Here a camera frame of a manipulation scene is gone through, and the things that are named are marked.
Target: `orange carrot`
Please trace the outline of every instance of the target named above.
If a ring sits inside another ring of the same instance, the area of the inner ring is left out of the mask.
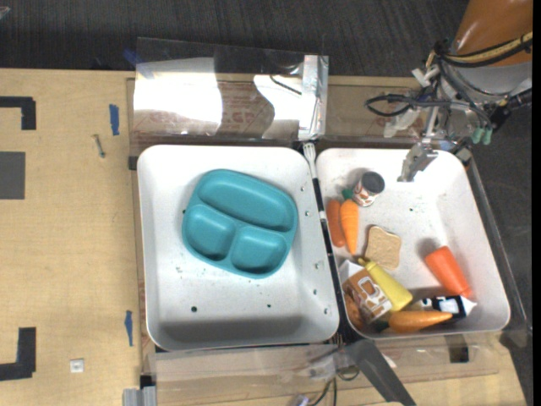
[[[472,295],[467,279],[448,246],[439,247],[424,259],[443,287],[452,294],[461,294],[464,298]]]
[[[453,314],[446,311],[397,311],[389,318],[389,327],[394,332],[416,332],[428,326],[448,321]]]
[[[351,199],[340,206],[340,224],[346,237],[347,249],[354,255],[357,251],[358,205]]]
[[[343,247],[346,244],[346,238],[340,225],[340,201],[336,199],[329,200],[327,203],[327,226],[332,243],[337,247]]]

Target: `blue plate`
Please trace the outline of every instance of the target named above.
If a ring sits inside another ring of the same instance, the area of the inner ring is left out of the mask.
[[[183,242],[202,261],[262,278],[280,269],[297,223],[297,206],[281,189],[248,174],[213,170],[190,198]]]

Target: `blue tape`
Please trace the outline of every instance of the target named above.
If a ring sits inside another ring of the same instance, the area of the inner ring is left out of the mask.
[[[143,75],[146,79],[151,80],[154,78],[154,75],[151,71],[145,69],[145,66],[141,66],[142,63],[145,63],[145,60],[143,60],[137,52],[126,48],[123,51],[123,56],[131,63],[135,70],[141,75]]]
[[[119,135],[120,117],[118,116],[118,107],[114,104],[109,104],[109,120],[111,121],[112,134]]]
[[[134,346],[134,322],[132,321],[132,312],[130,310],[126,310],[124,326],[126,327],[126,332],[128,333],[129,347],[131,348]]]

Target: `wooden board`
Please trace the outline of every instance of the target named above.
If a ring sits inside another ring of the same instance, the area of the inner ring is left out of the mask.
[[[132,172],[128,170],[127,79],[131,72],[0,69],[0,96],[33,96],[37,130],[21,131],[17,109],[0,109],[0,151],[26,152],[25,200],[0,200],[0,363],[16,359],[19,327],[37,330],[36,372],[0,381],[0,404],[122,404],[137,387],[141,353]],[[336,94],[355,86],[409,86],[396,79],[331,77]],[[113,135],[109,104],[119,107]],[[106,153],[98,156],[93,134]],[[124,327],[133,312],[134,346]],[[496,372],[412,381],[418,404],[525,404],[507,349]],[[69,361],[85,360],[83,373]],[[371,387],[341,384],[338,404],[374,404]],[[220,404],[283,405],[290,397]],[[178,392],[162,397],[175,404]]]

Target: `white sink basin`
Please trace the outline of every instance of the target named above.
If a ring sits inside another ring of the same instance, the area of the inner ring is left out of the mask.
[[[464,166],[451,153],[439,151],[413,182],[397,182],[406,154],[403,149],[323,151],[316,163],[325,205],[330,198],[341,198],[342,189],[352,188],[365,171],[379,173],[385,190],[373,205],[360,208],[358,255],[364,254],[371,226],[398,235],[402,239],[400,265],[391,275],[415,299],[422,299],[445,294],[424,257],[448,245],[472,288],[470,299],[478,305],[466,319],[415,334],[378,333],[371,326],[360,333],[383,338],[499,331],[509,321],[511,310]],[[334,250],[339,264],[351,260],[345,249]]]
[[[291,251],[268,277],[249,278],[205,263],[183,243],[183,210],[199,179],[219,168],[274,184],[297,206]],[[158,346],[318,343],[333,336],[339,314],[303,156],[281,147],[157,145],[142,153],[137,170],[147,328]]]

